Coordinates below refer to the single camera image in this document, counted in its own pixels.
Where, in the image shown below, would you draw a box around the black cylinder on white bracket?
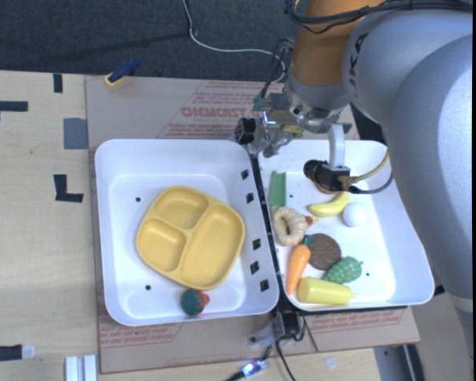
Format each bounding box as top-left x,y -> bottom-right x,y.
303,123 -> 352,192

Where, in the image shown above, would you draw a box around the white plastic tray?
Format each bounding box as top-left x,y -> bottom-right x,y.
257,138 -> 436,313
94,138 -> 281,328

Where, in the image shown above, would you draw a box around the yellow divided plate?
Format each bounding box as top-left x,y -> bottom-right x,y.
134,185 -> 248,292

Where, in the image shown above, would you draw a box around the green celery stick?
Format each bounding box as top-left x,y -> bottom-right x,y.
269,170 -> 288,209

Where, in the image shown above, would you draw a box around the green grapes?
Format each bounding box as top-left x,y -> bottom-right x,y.
322,256 -> 363,286

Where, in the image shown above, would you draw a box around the black block with thin wires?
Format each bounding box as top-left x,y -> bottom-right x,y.
236,117 -> 257,145
278,310 -> 305,341

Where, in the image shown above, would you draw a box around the brown biscuit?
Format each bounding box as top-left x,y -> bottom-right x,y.
306,233 -> 343,271

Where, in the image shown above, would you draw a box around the yellow banana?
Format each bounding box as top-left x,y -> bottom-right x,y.
308,190 -> 351,218

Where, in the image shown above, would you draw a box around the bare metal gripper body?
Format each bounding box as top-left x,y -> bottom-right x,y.
257,91 -> 343,139

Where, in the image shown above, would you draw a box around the beige curled shrimp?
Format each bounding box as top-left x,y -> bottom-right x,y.
271,206 -> 319,247

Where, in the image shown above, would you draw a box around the brown cardboard board red print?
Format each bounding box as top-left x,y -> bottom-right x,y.
84,75 -> 421,375

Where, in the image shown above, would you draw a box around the yellow squeeze bottle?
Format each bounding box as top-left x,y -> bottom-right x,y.
297,276 -> 357,306

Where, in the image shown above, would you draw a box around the red and green strawberry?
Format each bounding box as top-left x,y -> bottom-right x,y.
179,287 -> 211,318

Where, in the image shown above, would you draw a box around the orange carrot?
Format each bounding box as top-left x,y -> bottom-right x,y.
286,234 -> 315,295

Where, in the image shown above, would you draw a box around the white egg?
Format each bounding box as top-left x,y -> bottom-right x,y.
342,201 -> 369,228

